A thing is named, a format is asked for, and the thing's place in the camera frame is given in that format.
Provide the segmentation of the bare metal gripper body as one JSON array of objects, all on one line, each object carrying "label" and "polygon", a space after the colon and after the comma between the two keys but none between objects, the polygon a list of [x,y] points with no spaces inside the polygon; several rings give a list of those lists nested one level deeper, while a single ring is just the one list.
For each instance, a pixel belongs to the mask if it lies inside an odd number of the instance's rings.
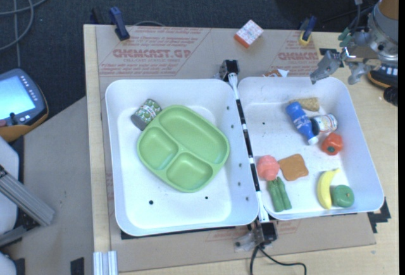
[{"label": "bare metal gripper body", "polygon": [[355,32],[346,48],[350,56],[378,59],[385,63],[398,61],[398,41],[379,30]]}]

